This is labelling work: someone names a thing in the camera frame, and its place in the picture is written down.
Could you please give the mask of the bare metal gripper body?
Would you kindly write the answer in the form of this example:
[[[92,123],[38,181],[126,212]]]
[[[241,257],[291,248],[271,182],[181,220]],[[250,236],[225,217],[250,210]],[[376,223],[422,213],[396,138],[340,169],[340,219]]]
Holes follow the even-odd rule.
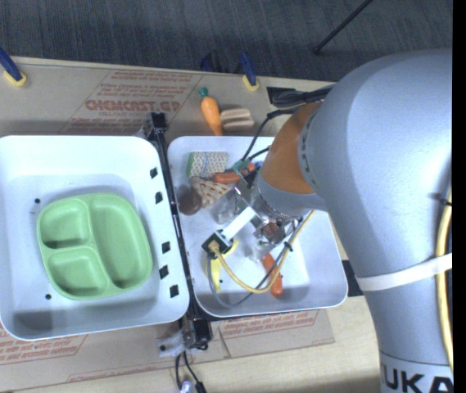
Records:
[[[247,222],[254,228],[253,236],[263,244],[278,245],[295,229],[295,220],[277,212],[263,199],[257,186],[237,184],[234,187],[234,212],[247,212]]]

